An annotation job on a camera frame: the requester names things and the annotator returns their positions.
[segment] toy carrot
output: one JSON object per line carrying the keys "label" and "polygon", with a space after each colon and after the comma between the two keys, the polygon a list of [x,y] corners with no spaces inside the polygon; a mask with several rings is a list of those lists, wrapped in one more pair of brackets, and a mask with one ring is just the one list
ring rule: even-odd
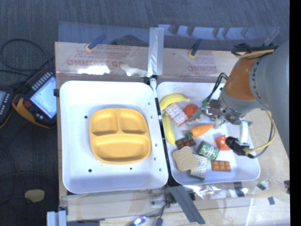
{"label": "toy carrot", "polygon": [[185,134],[185,137],[187,139],[191,137],[199,137],[205,134],[207,131],[209,131],[212,127],[213,124],[204,124],[204,125],[195,126],[190,130],[190,133]]}

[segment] toy food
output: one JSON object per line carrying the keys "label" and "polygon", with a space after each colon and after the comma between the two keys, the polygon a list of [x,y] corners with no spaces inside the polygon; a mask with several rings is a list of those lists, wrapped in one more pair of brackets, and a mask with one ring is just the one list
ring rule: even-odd
{"label": "toy food", "polygon": [[195,113],[198,110],[198,106],[195,104],[189,104],[185,107],[184,112],[188,116],[188,118],[191,118],[193,116],[193,113]]}
{"label": "toy food", "polygon": [[181,102],[181,101],[188,101],[190,102],[190,99],[184,97],[182,94],[179,93],[174,93],[174,94],[170,94],[168,96],[165,96],[164,98],[162,98],[160,100],[160,108],[161,110],[165,110],[169,105],[171,105],[172,103],[176,103],[176,102]]}
{"label": "toy food", "polygon": [[231,150],[230,147],[226,145],[226,135],[219,136],[215,139],[215,142],[217,144],[217,147],[221,151],[229,151]]}
{"label": "toy food", "polygon": [[198,167],[198,161],[193,156],[192,149],[188,146],[183,147],[181,150],[174,151],[173,159],[180,171],[187,171]]}
{"label": "toy food", "polygon": [[230,162],[228,161],[211,161],[212,171],[231,171]]}
{"label": "toy food", "polygon": [[185,147],[185,146],[193,146],[193,145],[196,144],[196,142],[193,140],[192,137],[189,138],[189,139],[187,139],[187,138],[185,137],[185,138],[182,138],[182,139],[180,139],[180,140],[177,140],[177,141],[175,142],[175,144],[176,144],[177,148],[180,150],[180,149],[182,149],[182,148]]}
{"label": "toy food", "polygon": [[197,154],[193,154],[193,156],[198,161],[198,167],[191,169],[189,176],[204,180],[207,171],[207,158]]}
{"label": "toy food", "polygon": [[164,127],[166,140],[171,145],[174,145],[175,144],[174,131],[173,131],[173,127],[171,125],[170,118],[167,113],[164,113],[162,121],[163,121],[163,127]]}
{"label": "toy food", "polygon": [[210,145],[209,143],[202,141],[198,147],[198,154],[209,158],[210,160],[215,160],[218,156],[220,149]]}
{"label": "toy food", "polygon": [[204,124],[204,125],[195,126],[190,130],[190,133],[185,134],[185,137],[186,138],[199,137],[205,134],[207,131],[209,131],[213,126],[214,126],[213,124]]}
{"label": "toy food", "polygon": [[169,105],[164,110],[164,112],[169,114],[169,117],[172,120],[172,122],[174,122],[178,127],[181,126],[188,119],[188,116],[176,103],[172,103],[171,105]]}

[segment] wire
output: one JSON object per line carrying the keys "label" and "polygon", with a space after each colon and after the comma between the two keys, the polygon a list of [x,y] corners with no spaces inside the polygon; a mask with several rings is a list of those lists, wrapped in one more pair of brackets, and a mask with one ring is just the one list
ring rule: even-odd
{"label": "wire", "polygon": [[226,73],[222,72],[219,74],[219,76],[216,79],[215,85],[213,86],[212,92],[210,93],[210,95],[208,95],[203,101],[202,101],[202,107],[206,107],[207,104],[209,103],[209,100],[211,99],[212,95],[214,94],[214,92],[217,90],[217,88],[219,87],[222,79],[227,80],[228,76],[226,75]]}
{"label": "wire", "polygon": [[0,181],[1,181],[1,180],[4,180],[4,179],[6,179],[6,178],[13,178],[13,187],[12,187],[12,190],[9,192],[9,197],[7,197],[7,198],[5,198],[5,199],[2,199],[2,200],[0,201],[0,205],[1,205],[1,204],[8,203],[10,209],[11,209],[16,215],[18,215],[18,216],[20,216],[20,217],[22,217],[22,218],[25,218],[25,219],[37,220],[37,225],[39,225],[39,220],[46,217],[46,211],[44,211],[44,212],[45,212],[45,215],[44,215],[44,216],[41,216],[41,217],[29,217],[29,216],[25,216],[25,215],[21,214],[21,213],[20,213],[20,212],[19,212],[19,211],[11,204],[11,201],[12,201],[12,200],[15,200],[15,199],[22,199],[22,200],[26,200],[27,202],[29,202],[30,204],[32,204],[32,205],[34,206],[34,208],[35,208],[37,211],[39,211],[39,209],[37,208],[37,206],[36,206],[30,199],[25,198],[25,197],[20,197],[20,196],[12,196],[13,190],[14,190],[14,188],[15,188],[15,186],[16,186],[16,179],[15,179],[15,177],[20,176],[20,179],[21,179],[21,181],[22,181],[22,185],[24,185],[24,180],[23,180],[24,177],[23,177],[23,176],[25,176],[25,175],[33,175],[33,176],[42,177],[42,178],[48,180],[48,181],[52,184],[53,188],[55,189],[55,194],[56,194],[56,198],[57,198],[57,201],[55,202],[55,207],[57,207],[57,205],[59,204],[59,197],[58,197],[58,189],[57,189],[57,186],[56,186],[55,182],[52,181],[50,178],[44,176],[44,175],[41,174],[41,173],[20,171],[19,168],[18,168],[18,167],[16,166],[16,164],[14,163],[14,161],[12,160],[11,156],[9,155],[7,149],[4,150],[4,149],[0,148],[0,152],[2,152],[2,153],[8,158],[8,160],[9,160],[11,166],[15,169],[15,170],[14,170],[15,173],[9,173],[9,174],[6,174],[6,175],[0,175]]}
{"label": "wire", "polygon": [[141,216],[141,217],[139,217],[139,218],[143,218],[143,217],[148,217],[148,218],[155,218],[155,217],[159,217],[159,218],[161,218],[162,217],[162,215],[163,215],[163,213],[164,213],[164,209],[165,209],[165,207],[167,207],[168,206],[168,204],[165,204],[162,208],[161,208],[161,210],[158,212],[158,213],[156,213],[156,214],[152,214],[152,215],[144,215],[144,216]]}
{"label": "wire", "polygon": [[20,74],[20,75],[27,75],[28,74],[25,74],[25,73],[20,73],[20,72],[17,72],[17,71],[10,71],[10,70],[2,70],[0,69],[1,72],[6,72],[6,73],[14,73],[14,74]]}
{"label": "wire", "polygon": [[273,128],[273,130],[272,130],[273,131],[273,135],[269,138],[269,140],[268,140],[268,142],[266,144],[263,144],[263,145],[261,145],[261,146],[259,146],[257,148],[254,148],[254,149],[243,149],[245,151],[246,155],[248,155],[248,154],[250,154],[252,152],[255,152],[257,150],[266,148],[275,139],[275,135],[276,135],[276,130],[275,130],[276,125],[275,125],[275,122],[274,122],[272,116],[269,114],[269,112],[267,110],[265,112],[266,112],[266,114],[268,115],[268,117],[269,117],[269,119],[271,121],[271,124],[272,124],[271,127]]}
{"label": "wire", "polygon": [[51,58],[50,58],[49,54],[45,51],[45,49],[43,49],[43,48],[42,48],[40,45],[38,45],[37,43],[35,43],[35,42],[31,41],[31,40],[27,40],[27,39],[11,39],[11,40],[6,41],[6,42],[1,46],[1,49],[0,49],[0,60],[1,60],[1,62],[2,62],[6,67],[8,67],[8,68],[10,68],[10,69],[13,69],[13,70],[20,70],[20,71],[24,71],[24,70],[25,70],[25,71],[36,71],[36,70],[39,70],[39,69],[29,69],[29,68],[24,69],[24,68],[13,67],[13,66],[10,65],[7,61],[4,60],[4,58],[3,58],[3,50],[4,50],[4,48],[5,48],[8,44],[10,44],[10,43],[12,43],[12,42],[14,42],[14,41],[28,42],[28,43],[31,43],[31,44],[33,44],[34,46],[38,47],[38,49],[40,49],[40,50],[46,55],[46,57],[47,57],[47,59],[48,59],[48,61],[45,62],[45,63],[51,64]]}
{"label": "wire", "polygon": [[[270,141],[271,138],[272,138],[272,132],[273,132],[273,130],[274,130],[274,126],[273,126],[273,124],[271,123],[271,129],[270,129],[270,132],[269,132],[269,141]],[[257,158],[257,157],[260,157],[260,156],[268,149],[268,147],[269,147],[269,146],[266,146],[259,154],[255,155],[255,156],[253,156],[252,154],[248,154],[248,157],[249,157],[249,158],[252,158],[252,159]]]}
{"label": "wire", "polygon": [[269,53],[273,53],[275,52],[276,49],[267,49],[267,50],[261,50],[261,51],[256,51],[256,52],[251,52],[251,53],[245,53],[243,55],[240,55],[238,53],[233,53],[235,57],[237,58],[247,58],[247,57],[250,57],[250,56],[253,56],[253,55],[259,55],[259,54],[269,54]]}
{"label": "wire", "polygon": [[28,81],[19,81],[19,82],[10,84],[8,87],[12,87],[12,86],[14,86],[14,85],[18,85],[18,84],[22,84],[22,83],[26,83],[26,82],[28,82]]}

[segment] toy banana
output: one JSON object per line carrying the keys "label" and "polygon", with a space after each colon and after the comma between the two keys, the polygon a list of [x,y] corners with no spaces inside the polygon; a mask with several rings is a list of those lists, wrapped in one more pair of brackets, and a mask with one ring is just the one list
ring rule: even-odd
{"label": "toy banana", "polygon": [[175,144],[174,131],[173,131],[173,127],[171,125],[170,118],[168,117],[167,113],[165,113],[163,115],[162,120],[163,120],[165,138],[169,142],[169,144],[174,145]]}
{"label": "toy banana", "polygon": [[163,111],[169,105],[171,105],[172,103],[181,102],[181,101],[188,101],[188,102],[190,102],[190,99],[184,97],[180,93],[174,93],[174,94],[170,94],[170,95],[165,96],[164,98],[162,98],[159,104],[160,104],[161,110]]}

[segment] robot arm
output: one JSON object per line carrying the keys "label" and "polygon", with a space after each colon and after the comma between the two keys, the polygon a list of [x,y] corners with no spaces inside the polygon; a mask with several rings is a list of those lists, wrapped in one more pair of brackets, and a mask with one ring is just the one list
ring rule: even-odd
{"label": "robot arm", "polygon": [[240,58],[206,113],[238,125],[256,108],[271,112],[289,157],[289,40],[258,59]]}

